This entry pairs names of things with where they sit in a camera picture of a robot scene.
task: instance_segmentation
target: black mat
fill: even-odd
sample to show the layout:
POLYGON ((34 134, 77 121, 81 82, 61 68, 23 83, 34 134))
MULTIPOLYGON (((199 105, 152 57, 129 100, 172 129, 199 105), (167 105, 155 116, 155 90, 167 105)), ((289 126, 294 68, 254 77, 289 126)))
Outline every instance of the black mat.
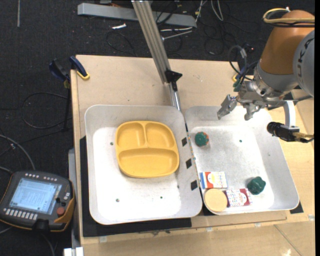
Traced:
POLYGON ((81 195, 82 195, 82 219, 83 236, 96 237, 115 234, 136 233, 146 231, 160 231, 178 228, 190 228, 190 218, 161 219, 152 221, 138 221, 132 223, 101 225, 90 214, 89 209, 89 181, 86 137, 80 140, 81 160, 81 195))

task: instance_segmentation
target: black cable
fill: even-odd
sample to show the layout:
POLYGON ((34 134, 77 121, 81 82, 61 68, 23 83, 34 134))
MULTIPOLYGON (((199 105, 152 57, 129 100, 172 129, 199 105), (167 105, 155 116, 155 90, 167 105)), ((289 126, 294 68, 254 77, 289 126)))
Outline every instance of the black cable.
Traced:
POLYGON ((13 172, 11 171, 11 170, 9 170, 9 169, 7 169, 7 168, 4 168, 4 167, 2 167, 2 166, 0 166, 0 170, 2 170, 2 171, 5 171, 5 172, 7 172, 8 174, 13 174, 13 172))
MULTIPOLYGON (((235 0, 223 0, 223 2, 235 2, 235 0)), ((268 1, 268 0, 241 0, 241 3, 245 3, 245 2, 256 2, 256 3, 261 3, 261 2, 265 2, 265 3, 270 3, 270 4, 275 4, 277 6, 281 6, 283 8, 286 8, 287 5, 284 5, 283 3, 279 3, 279 2, 275 2, 275 1, 268 1)))
POLYGON ((56 127, 56 126, 64 123, 65 120, 62 120, 62 121, 60 121, 60 122, 58 122, 58 123, 55 123, 55 124, 53 124, 53 125, 41 127, 41 126, 33 125, 32 123, 28 122, 28 121, 25 119, 25 117, 24 117, 24 106, 25 106, 26 101, 27 101, 29 98, 31 98, 31 97, 33 97, 33 96, 35 96, 35 95, 40 95, 40 94, 52 95, 52 96, 55 96, 55 97, 59 97, 59 98, 62 98, 62 99, 66 99, 66 100, 68 99, 68 97, 65 97, 65 96, 62 96, 62 95, 59 95, 59 94, 56 94, 56 93, 52 93, 52 92, 42 92, 42 91, 41 91, 41 92, 32 93, 32 94, 30 94, 28 97, 26 97, 25 100, 22 102, 22 105, 21 105, 21 118, 22 118, 22 120, 23 120, 28 126, 30 126, 30 127, 32 127, 32 128, 35 128, 35 129, 39 129, 39 130, 51 129, 51 128, 53 128, 53 127, 56 127))
POLYGON ((28 152, 27 152, 18 142, 14 141, 13 139, 11 139, 11 138, 9 138, 9 137, 7 137, 7 136, 3 136, 3 135, 1 135, 1 134, 0 134, 0 138, 4 138, 4 139, 6 139, 6 140, 9 140, 9 141, 12 142, 13 144, 17 145, 17 146, 23 151, 23 153, 26 155, 26 157, 29 159, 30 164, 31 164, 31 166, 32 166, 32 169, 33 169, 33 170, 36 170, 35 164, 34 164, 34 162, 32 161, 30 155, 28 154, 28 152))
POLYGON ((161 17, 162 14, 164 14, 164 12, 166 11, 166 9, 171 5, 171 4, 175 4, 175 1, 170 1, 169 4, 166 5, 166 7, 161 11, 161 13, 159 14, 159 16, 157 16, 155 23, 157 25, 157 27, 159 28, 161 25, 163 25, 167 20, 169 20, 172 15, 174 14, 174 12, 178 9, 178 6, 175 4, 175 9, 173 11, 171 11, 169 13, 169 15, 167 17, 165 17, 163 20, 159 21, 159 18, 161 17))
POLYGON ((7 228, 4 229, 4 230, 1 230, 1 231, 0 231, 0 235, 3 234, 3 233, 5 233, 5 232, 7 232, 8 230, 10 230, 10 229, 12 229, 12 228, 13 228, 13 227, 10 226, 10 227, 7 227, 7 228))
POLYGON ((21 161, 20 161, 20 159, 19 159, 19 157, 18 157, 18 155, 17 155, 17 152, 15 151, 13 145, 11 145, 9 138, 6 136, 5 132, 2 130, 1 127, 0 127, 0 131, 1 131, 1 133, 3 134, 3 137, 6 139, 8 145, 13 149, 13 153, 14 153, 16 159, 17 159, 18 162, 19 162, 20 168, 22 169, 21 161))
POLYGON ((306 139, 306 138, 300 138, 300 142, 302 143, 309 143, 309 142, 312 142, 315 138, 310 138, 310 139, 306 139))
POLYGON ((105 41, 106 41, 106 43, 107 43, 110 47, 112 47, 113 49, 115 49, 115 50, 117 50, 117 51, 119 51, 119 52, 122 52, 122 53, 125 53, 125 54, 130 54, 130 55, 132 55, 132 56, 134 56, 134 57, 138 57, 138 55, 136 54, 136 51, 135 51, 133 45, 131 44, 131 42, 128 40, 128 38, 126 38, 126 36, 125 36, 124 34, 121 34, 120 32, 117 32, 117 31, 114 31, 114 30, 109 31, 108 33, 106 33, 105 41), (112 34, 114 34, 114 35, 119 35, 119 36, 121 36, 122 38, 124 38, 124 40, 125 40, 125 41, 129 44, 129 46, 131 47, 133 53, 130 52, 130 51, 125 51, 125 50, 119 49, 119 48, 115 47, 112 43, 110 43, 110 42, 108 41, 108 39, 109 39, 110 35, 112 35, 112 34))
POLYGON ((275 23, 267 23, 267 24, 272 27, 279 27, 279 28, 314 28, 315 27, 314 23, 310 24, 310 22, 303 22, 303 21, 297 21, 292 23, 275 22, 275 23))
MULTIPOLYGON (((21 142, 19 142, 19 144, 21 145, 23 143, 31 142, 31 141, 34 141, 34 140, 37 140, 37 139, 40 139, 40 138, 43 138, 43 137, 46 137, 46 136, 50 136, 50 135, 53 135, 53 134, 61 133, 61 132, 62 132, 62 130, 57 130, 57 131, 54 131, 54 132, 50 132, 50 133, 47 133, 47 134, 44 134, 44 135, 40 135, 40 136, 37 136, 37 137, 34 137, 34 138, 30 138, 30 139, 21 141, 21 142)), ((3 156, 6 152, 8 152, 10 149, 12 149, 12 147, 8 147, 7 149, 5 149, 2 153, 0 153, 0 157, 3 156)))
POLYGON ((218 31, 217 31, 217 28, 216 28, 215 26, 204 25, 203 32, 204 32, 204 34, 205 34, 208 38, 217 39, 217 40, 222 40, 222 36, 220 36, 220 37, 214 37, 213 35, 210 35, 210 34, 207 32, 207 28, 214 29, 213 34, 216 34, 218 31))
POLYGON ((224 44, 224 42, 223 42, 221 39, 216 39, 216 38, 208 37, 208 38, 204 41, 204 49, 205 49, 205 51, 206 51, 208 54, 211 54, 211 55, 214 55, 214 56, 218 56, 218 55, 221 55, 221 54, 224 53, 224 51, 225 51, 225 44, 224 44), (220 43, 222 44, 220 51, 214 52, 214 51, 212 51, 212 50, 208 50, 207 45, 208 45, 208 43, 209 43, 210 41, 213 41, 213 40, 216 40, 216 41, 218 41, 218 42, 220 42, 220 43))
POLYGON ((253 29, 251 29, 251 30, 245 30, 245 29, 241 28, 240 26, 232 23, 231 21, 224 20, 224 21, 222 21, 222 22, 227 23, 227 24, 231 24, 231 25, 237 27, 239 30, 241 30, 241 31, 243 31, 243 32, 246 32, 246 33, 251 33, 251 34, 252 34, 252 33, 257 33, 257 32, 260 30, 260 28, 261 28, 261 23, 258 23, 258 22, 255 22, 255 21, 249 21, 249 20, 239 19, 239 18, 231 15, 230 6, 229 6, 225 1, 222 1, 222 3, 224 3, 225 6, 228 7, 228 12, 229 12, 229 13, 227 13, 227 12, 222 12, 223 15, 227 15, 228 18, 231 17, 231 18, 233 18, 234 20, 236 20, 236 21, 238 21, 238 22, 255 24, 255 25, 257 26, 257 29, 255 29, 255 30, 253 30, 253 29))
POLYGON ((46 237, 46 235, 44 235, 43 233, 40 233, 42 235, 42 237, 44 238, 44 240, 47 242, 47 244, 49 245, 50 247, 50 251, 51 251, 51 254, 52 256, 55 256, 56 253, 55 253, 55 249, 54 247, 52 246, 51 242, 49 241, 49 239, 46 237))
POLYGON ((177 53, 177 52, 170 52, 170 53, 167 54, 167 57, 169 58, 170 56, 174 56, 174 55, 177 55, 177 56, 180 57, 181 59, 184 58, 181 54, 179 54, 179 53, 177 53))
POLYGON ((164 45, 164 48, 165 48, 166 51, 168 51, 168 52, 178 52, 179 50, 181 50, 181 48, 182 48, 182 46, 183 46, 183 38, 182 38, 182 35, 176 36, 176 37, 179 38, 179 44, 178 44, 178 46, 177 46, 176 49, 169 49, 169 48, 168 48, 168 44, 166 45, 166 40, 164 40, 163 45, 164 45))
POLYGON ((251 63, 250 65, 248 65, 248 67, 246 68, 246 70, 243 72, 243 74, 240 76, 240 84, 242 84, 243 82, 244 82, 244 80, 245 79, 247 79, 247 80, 250 80, 250 81, 252 81, 253 79, 248 79, 248 77, 246 77, 246 75, 248 74, 248 72, 250 71, 250 69, 252 69, 252 68, 254 68, 256 65, 257 65, 257 63, 258 63, 259 61, 257 60, 257 61, 254 61, 253 63, 251 63))
MULTIPOLYGON (((228 51, 228 61, 229 61, 230 65, 231 65, 231 67, 233 68, 233 70, 234 70, 238 75, 241 75, 240 71, 238 71, 238 70, 235 68, 235 66, 232 64, 232 61, 231 61, 231 58, 230 58, 231 52, 232 52, 232 50, 235 49, 235 48, 237 48, 239 51, 242 51, 242 50, 243 50, 243 48, 242 48, 240 45, 237 45, 237 44, 236 44, 236 45, 232 46, 232 47, 229 49, 229 51, 228 51)), ((247 58, 246 58, 246 57, 243 57, 243 59, 244 59, 244 61, 245 61, 244 66, 245 66, 245 68, 247 68, 247 67, 246 67, 246 66, 247 66, 247 58)))

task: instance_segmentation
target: cable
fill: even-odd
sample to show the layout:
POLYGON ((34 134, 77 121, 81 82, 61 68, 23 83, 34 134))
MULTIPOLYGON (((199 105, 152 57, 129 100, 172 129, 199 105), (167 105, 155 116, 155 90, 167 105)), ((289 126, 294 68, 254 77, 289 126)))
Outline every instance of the cable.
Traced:
POLYGON ((10 226, 10 227, 7 227, 7 228, 4 229, 4 230, 1 230, 1 231, 0 231, 0 235, 3 234, 3 233, 5 233, 5 232, 7 232, 8 230, 10 230, 10 229, 12 229, 12 228, 13 228, 13 227, 10 226))
POLYGON ((11 170, 9 170, 9 169, 7 169, 7 168, 4 168, 4 167, 2 167, 2 166, 0 166, 0 170, 3 170, 3 171, 5 171, 5 172, 7 172, 8 174, 13 174, 13 172, 11 171, 11 170))
POLYGON ((13 149, 13 153, 14 153, 16 159, 19 162, 20 168, 22 169, 22 165, 21 165, 20 159, 19 159, 19 157, 17 155, 17 152, 15 151, 14 147, 11 145, 9 138, 6 136, 5 132, 2 130, 1 127, 0 127, 0 131, 2 132, 3 136, 6 138, 6 141, 8 142, 8 145, 13 149))
POLYGON ((165 6, 165 8, 161 11, 159 16, 157 16, 155 23, 158 27, 162 26, 167 20, 171 18, 171 16, 174 14, 174 12, 178 9, 178 6, 176 5, 175 1, 170 1, 168 5, 165 6), (165 10, 171 5, 175 4, 175 9, 169 13, 167 17, 165 17, 163 20, 159 21, 159 18, 161 17, 162 14, 164 14, 165 10))
POLYGON ((268 23, 273 27, 280 27, 280 28, 314 28, 314 24, 310 24, 309 22, 297 21, 292 23, 285 23, 285 22, 277 22, 277 23, 268 23))
MULTIPOLYGON (((40 139, 40 138, 43 138, 43 137, 46 137, 46 136, 50 136, 50 135, 53 135, 53 134, 57 134, 57 133, 60 133, 62 132, 62 130, 57 130, 57 131, 54 131, 54 132, 51 132, 51 133, 48 133, 48 134, 44 134, 44 135, 40 135, 40 136, 37 136, 37 137, 34 137, 34 138, 30 138, 30 139, 27 139, 27 140, 24 140, 24 141, 21 141, 19 142, 19 144, 23 144, 23 143, 27 143, 27 142, 31 142, 31 141, 34 141, 36 139, 40 139)), ((8 147, 7 149, 5 149, 2 153, 0 153, 0 157, 2 155, 4 155, 6 152, 8 152, 10 149, 12 149, 12 147, 8 147)))
POLYGON ((234 46, 232 46, 230 49, 229 49, 229 51, 228 51, 228 60, 229 60, 229 63, 230 63, 230 65, 231 65, 231 67, 233 68, 233 70, 238 74, 238 75, 241 75, 241 73, 235 68, 235 66, 232 64, 232 62, 231 62, 231 58, 230 58, 230 55, 231 55, 231 52, 232 52, 232 50, 233 49, 235 49, 235 48, 237 48, 240 52, 242 52, 242 58, 244 59, 244 67, 245 68, 247 68, 247 55, 244 55, 244 53, 243 52, 245 52, 244 51, 244 49, 240 46, 240 45, 234 45, 234 46))
POLYGON ((167 31, 185 31, 192 29, 192 26, 185 27, 185 28, 172 28, 172 29, 161 29, 160 32, 167 32, 167 31))
POLYGON ((201 2, 200 2, 200 7, 198 8, 198 14, 197 14, 197 16, 196 16, 196 18, 195 18, 195 23, 196 23, 196 24, 197 24, 198 18, 199 18, 200 13, 201 13, 201 8, 202 8, 202 6, 203 6, 206 2, 207 2, 207 1, 204 1, 204 2, 203 2, 203 0, 201 0, 201 2))
POLYGON ((248 74, 249 70, 252 69, 252 67, 255 67, 257 65, 259 61, 254 61, 253 63, 251 63, 246 70, 243 72, 243 74, 240 76, 240 84, 242 84, 244 82, 245 79, 253 81, 253 79, 246 77, 246 75, 248 74))
POLYGON ((126 38, 125 35, 121 34, 120 32, 117 32, 117 31, 114 31, 114 30, 109 31, 109 32, 106 34, 105 40, 106 40, 106 43, 107 43, 109 46, 111 46, 113 49, 115 49, 115 50, 117 50, 117 51, 119 51, 119 52, 125 53, 125 54, 130 54, 130 55, 132 55, 132 56, 134 56, 134 57, 138 57, 138 55, 136 54, 136 51, 135 51, 133 45, 131 44, 131 42, 128 40, 128 38, 126 38), (125 50, 119 49, 119 48, 115 47, 114 45, 112 45, 112 44, 108 41, 108 38, 110 37, 111 34, 116 34, 116 35, 119 35, 119 36, 123 37, 123 38, 126 40, 126 42, 129 44, 129 46, 131 47, 133 53, 130 52, 130 51, 125 51, 125 50))
MULTIPOLYGON (((223 0, 224 2, 234 2, 235 0, 223 0)), ((283 6, 286 7, 286 5, 284 5, 283 3, 279 3, 279 2, 275 2, 275 1, 269 1, 269 0, 241 0, 242 3, 245 2, 254 2, 254 3, 261 3, 261 2, 265 2, 265 3, 270 3, 270 4, 275 4, 277 6, 283 6)))
POLYGON ((176 49, 168 49, 168 47, 166 47, 166 44, 165 44, 166 41, 165 40, 163 41, 163 45, 164 45, 164 48, 165 48, 166 51, 168 51, 168 52, 177 52, 182 48, 182 46, 183 46, 183 38, 179 33, 177 33, 176 36, 179 38, 179 45, 177 46, 176 49))
POLYGON ((173 55, 177 55, 178 57, 180 57, 181 59, 183 59, 183 56, 182 56, 181 54, 177 53, 177 52, 172 52, 172 53, 168 53, 168 54, 167 54, 168 58, 169 58, 170 56, 173 56, 173 55))
POLYGON ((17 146, 23 151, 23 153, 26 155, 26 157, 29 159, 30 164, 32 165, 32 169, 33 169, 33 170, 36 170, 35 164, 34 164, 34 162, 32 161, 30 155, 28 154, 28 152, 27 152, 19 143, 17 143, 16 141, 14 141, 13 139, 11 139, 11 138, 9 138, 9 137, 7 137, 7 136, 1 135, 1 134, 0 134, 0 137, 1 137, 1 138, 4 138, 4 139, 6 139, 6 140, 9 140, 9 141, 12 142, 13 144, 17 145, 17 146))
POLYGON ((268 24, 274 24, 274 23, 283 23, 283 24, 297 24, 297 23, 310 23, 310 24, 314 24, 315 23, 315 18, 314 17, 309 17, 309 18, 272 18, 270 19, 270 17, 272 17, 274 14, 276 13, 289 13, 290 10, 289 8, 274 8, 271 10, 268 10, 267 12, 264 13, 262 20, 265 23, 268 24))
POLYGON ((56 127, 62 123, 65 122, 65 120, 63 121, 60 121, 58 123, 55 123, 53 125, 49 125, 49 126, 45 126, 45 127, 41 127, 41 126, 36 126, 36 125, 33 125, 32 123, 28 122, 25 117, 24 117, 24 106, 25 106, 25 103, 26 101, 30 98, 30 97, 33 97, 35 95, 40 95, 40 94, 47 94, 47 95, 52 95, 52 96, 56 96, 56 97, 59 97, 59 98, 63 98, 63 99, 68 99, 67 97, 65 96, 62 96, 62 95, 59 95, 59 94, 56 94, 56 93, 52 93, 52 92, 35 92, 35 93, 32 93, 31 95, 29 95, 28 97, 25 98, 25 100, 22 102, 22 105, 21 105, 21 118, 22 120, 30 127, 32 128, 35 128, 35 129, 39 129, 39 130, 45 130, 45 129, 50 129, 50 128, 53 128, 53 127, 56 127))
POLYGON ((44 238, 44 240, 48 243, 49 247, 50 247, 50 250, 51 250, 51 254, 52 256, 55 256, 55 249, 54 247, 52 246, 51 242, 49 241, 49 239, 43 234, 43 233, 40 233, 42 235, 42 237, 44 238))
POLYGON ((220 21, 223 22, 223 21, 224 21, 224 17, 223 17, 222 12, 221 12, 219 0, 217 0, 217 3, 218 3, 218 10, 219 10, 219 12, 220 12, 220 16, 219 16, 219 15, 217 14, 217 12, 216 12, 216 9, 215 9, 215 7, 214 7, 214 2, 211 0, 212 10, 213 10, 214 14, 217 16, 217 18, 218 18, 220 21))
POLYGON ((214 55, 214 56, 218 56, 218 55, 221 55, 224 53, 225 51, 225 45, 224 45, 224 42, 221 40, 221 39, 216 39, 216 38, 207 38, 205 41, 204 41, 204 49, 205 51, 208 53, 208 54, 211 54, 211 55, 214 55), (207 48, 207 45, 210 41, 212 40, 217 40, 218 42, 220 42, 222 44, 222 47, 221 47, 221 50, 220 51, 217 51, 217 52, 214 52, 212 50, 208 50, 207 48))

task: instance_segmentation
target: yellow plate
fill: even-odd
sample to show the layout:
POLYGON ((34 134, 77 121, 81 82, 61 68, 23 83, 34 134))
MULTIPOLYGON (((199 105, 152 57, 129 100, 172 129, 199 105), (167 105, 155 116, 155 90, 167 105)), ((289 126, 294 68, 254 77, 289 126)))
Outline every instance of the yellow plate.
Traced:
POLYGON ((119 168, 135 178, 154 178, 174 173, 179 152, 171 129, 154 121, 130 121, 115 133, 115 151, 119 168))

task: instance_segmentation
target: red and white box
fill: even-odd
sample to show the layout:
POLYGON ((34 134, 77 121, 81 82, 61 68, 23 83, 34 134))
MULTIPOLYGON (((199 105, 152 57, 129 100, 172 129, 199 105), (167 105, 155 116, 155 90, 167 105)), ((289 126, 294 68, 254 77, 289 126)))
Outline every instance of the red and white box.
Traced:
POLYGON ((226 189, 228 187, 224 171, 204 171, 199 174, 203 189, 226 189))
POLYGON ((228 199, 228 207, 248 206, 252 204, 252 199, 247 188, 227 189, 225 194, 228 199))

